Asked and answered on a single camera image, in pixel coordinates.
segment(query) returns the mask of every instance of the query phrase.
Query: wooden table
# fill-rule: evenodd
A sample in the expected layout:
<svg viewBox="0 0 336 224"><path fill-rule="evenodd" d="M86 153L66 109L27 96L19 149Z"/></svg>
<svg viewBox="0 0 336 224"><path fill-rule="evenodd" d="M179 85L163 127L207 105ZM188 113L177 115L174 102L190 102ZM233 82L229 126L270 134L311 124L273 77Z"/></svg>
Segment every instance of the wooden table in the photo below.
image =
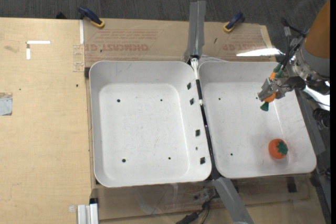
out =
<svg viewBox="0 0 336 224"><path fill-rule="evenodd" d="M76 223L76 205L91 193L86 79L73 72L78 20L0 18L0 92L13 112L0 116L0 222ZM50 45L26 41L50 40ZM247 207L255 223L324 223L312 186L303 200ZM176 223L186 214L103 223ZM231 223L224 209L207 223Z"/></svg>

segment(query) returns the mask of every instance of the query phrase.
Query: plywood board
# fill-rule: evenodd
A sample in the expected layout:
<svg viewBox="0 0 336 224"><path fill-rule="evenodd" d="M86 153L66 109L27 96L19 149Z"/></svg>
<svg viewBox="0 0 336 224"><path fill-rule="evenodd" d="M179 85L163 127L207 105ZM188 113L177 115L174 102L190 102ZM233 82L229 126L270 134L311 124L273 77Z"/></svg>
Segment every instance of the plywood board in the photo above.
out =
<svg viewBox="0 0 336 224"><path fill-rule="evenodd" d="M50 40L50 45L26 41ZM0 18L0 92L13 112L0 116L1 223L76 223L90 195L83 73L72 71L79 21Z"/></svg>

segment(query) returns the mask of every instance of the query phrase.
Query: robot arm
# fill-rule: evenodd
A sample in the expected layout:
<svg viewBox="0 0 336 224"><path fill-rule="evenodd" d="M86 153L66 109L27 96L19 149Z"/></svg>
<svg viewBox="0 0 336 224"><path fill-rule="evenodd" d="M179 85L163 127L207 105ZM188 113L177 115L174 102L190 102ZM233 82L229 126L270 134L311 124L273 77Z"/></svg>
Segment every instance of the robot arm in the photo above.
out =
<svg viewBox="0 0 336 224"><path fill-rule="evenodd" d="M289 27L285 26L289 38ZM280 99L294 89L308 87L320 94L330 94L330 0L322 7L307 36L302 33L288 44L284 60L273 70L258 93L265 103Z"/></svg>

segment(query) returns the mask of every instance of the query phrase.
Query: white tape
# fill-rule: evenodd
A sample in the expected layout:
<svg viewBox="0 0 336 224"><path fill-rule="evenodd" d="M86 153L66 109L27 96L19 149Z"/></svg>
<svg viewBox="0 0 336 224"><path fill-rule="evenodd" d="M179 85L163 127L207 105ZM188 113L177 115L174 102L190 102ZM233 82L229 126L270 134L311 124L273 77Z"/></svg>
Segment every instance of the white tape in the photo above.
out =
<svg viewBox="0 0 336 224"><path fill-rule="evenodd" d="M28 46L26 50L26 56L27 56L27 60L30 60L30 48Z"/></svg>
<svg viewBox="0 0 336 224"><path fill-rule="evenodd" d="M50 40L29 40L27 44L51 44Z"/></svg>
<svg viewBox="0 0 336 224"><path fill-rule="evenodd" d="M79 20L79 38L80 38L80 43L84 43L84 24L83 20Z"/></svg>

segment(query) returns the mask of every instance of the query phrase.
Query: clamp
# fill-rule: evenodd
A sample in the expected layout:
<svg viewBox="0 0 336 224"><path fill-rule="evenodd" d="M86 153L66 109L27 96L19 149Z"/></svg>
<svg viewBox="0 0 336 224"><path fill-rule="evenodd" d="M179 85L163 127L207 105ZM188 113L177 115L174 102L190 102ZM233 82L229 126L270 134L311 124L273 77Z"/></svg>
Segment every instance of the clamp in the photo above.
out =
<svg viewBox="0 0 336 224"><path fill-rule="evenodd" d="M235 17L233 17L232 20L230 20L223 26L223 31L230 33L238 23L242 23L243 21L245 21L245 18L243 17L243 14L240 12Z"/></svg>
<svg viewBox="0 0 336 224"><path fill-rule="evenodd" d="M78 12L83 17L88 17L94 26L102 28L105 25L104 20L100 19L93 11L89 10L86 7L83 7L82 5L79 6Z"/></svg>

